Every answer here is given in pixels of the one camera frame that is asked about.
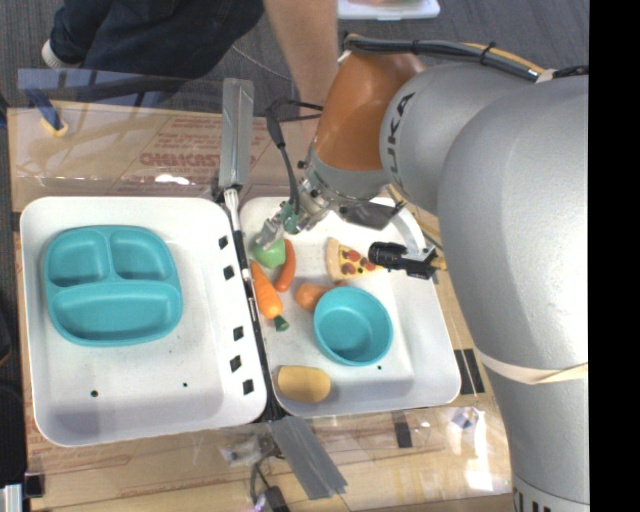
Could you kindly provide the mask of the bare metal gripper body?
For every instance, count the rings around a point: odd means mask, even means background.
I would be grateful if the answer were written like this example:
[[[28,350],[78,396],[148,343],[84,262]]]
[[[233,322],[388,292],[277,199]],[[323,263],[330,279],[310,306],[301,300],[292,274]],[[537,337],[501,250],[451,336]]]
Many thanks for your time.
[[[330,211],[337,212],[346,197],[326,185],[316,173],[304,175],[289,199],[281,203],[278,220],[288,234],[313,229]]]

